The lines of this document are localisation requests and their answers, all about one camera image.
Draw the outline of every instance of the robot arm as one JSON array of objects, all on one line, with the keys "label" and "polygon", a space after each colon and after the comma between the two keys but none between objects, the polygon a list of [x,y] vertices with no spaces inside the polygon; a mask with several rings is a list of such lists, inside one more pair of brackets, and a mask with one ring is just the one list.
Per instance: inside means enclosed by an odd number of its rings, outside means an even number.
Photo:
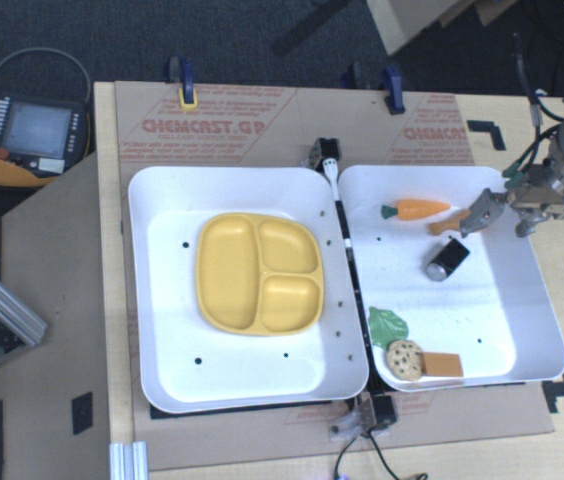
[{"label": "robot arm", "polygon": [[460,221],[463,236],[489,226],[502,214],[505,205],[520,216],[516,227],[520,237],[533,233],[540,222],[564,219],[564,121],[540,134],[522,158],[537,151],[544,139],[550,144],[542,163],[529,163],[520,169],[521,162],[517,162],[510,172],[507,169],[504,173],[509,178],[506,192],[496,194],[484,190],[469,208],[469,215]]}]

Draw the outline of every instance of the blue clamp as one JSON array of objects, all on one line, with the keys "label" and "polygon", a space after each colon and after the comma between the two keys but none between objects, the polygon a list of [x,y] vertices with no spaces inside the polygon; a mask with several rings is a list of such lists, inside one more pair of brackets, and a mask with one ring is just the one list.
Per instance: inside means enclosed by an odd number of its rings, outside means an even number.
[{"label": "blue clamp", "polygon": [[395,66],[387,66],[382,70],[382,86],[389,95],[384,98],[392,115],[404,114],[402,101],[402,75]]},{"label": "blue clamp", "polygon": [[180,82],[180,106],[186,110],[197,108],[198,96],[193,87],[193,66],[191,60],[186,57],[180,57]]},{"label": "blue clamp", "polygon": [[354,62],[340,75],[340,89],[361,89],[361,79],[362,67],[359,62]]},{"label": "blue clamp", "polygon": [[164,68],[164,78],[167,83],[180,82],[182,87],[178,94],[180,107],[191,110],[198,106],[198,95],[193,86],[193,66],[187,57],[170,57]]}]

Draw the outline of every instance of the black monitor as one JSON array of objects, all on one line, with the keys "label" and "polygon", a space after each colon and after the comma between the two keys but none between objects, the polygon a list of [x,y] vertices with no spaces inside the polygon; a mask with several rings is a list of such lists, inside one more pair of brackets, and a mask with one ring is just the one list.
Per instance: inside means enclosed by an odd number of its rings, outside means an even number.
[{"label": "black monitor", "polygon": [[14,101],[2,145],[11,153],[61,159],[71,116],[69,108]]}]

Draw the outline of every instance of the green lettuce leaf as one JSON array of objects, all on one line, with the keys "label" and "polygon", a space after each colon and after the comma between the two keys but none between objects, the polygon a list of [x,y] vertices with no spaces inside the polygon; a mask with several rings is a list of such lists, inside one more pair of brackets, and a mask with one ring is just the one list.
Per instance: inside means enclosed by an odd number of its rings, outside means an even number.
[{"label": "green lettuce leaf", "polygon": [[369,308],[369,332],[371,343],[386,350],[389,343],[395,340],[405,340],[409,336],[406,322],[390,309]]}]

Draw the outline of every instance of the yellow divided plate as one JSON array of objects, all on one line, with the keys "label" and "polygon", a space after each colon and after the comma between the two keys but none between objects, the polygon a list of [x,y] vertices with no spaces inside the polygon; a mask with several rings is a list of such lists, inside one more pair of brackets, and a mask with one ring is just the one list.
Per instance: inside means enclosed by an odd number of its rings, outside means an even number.
[{"label": "yellow divided plate", "polygon": [[202,314],[222,330],[298,333],[322,312],[320,249],[313,234],[292,220],[218,215],[200,233],[196,290]]}]

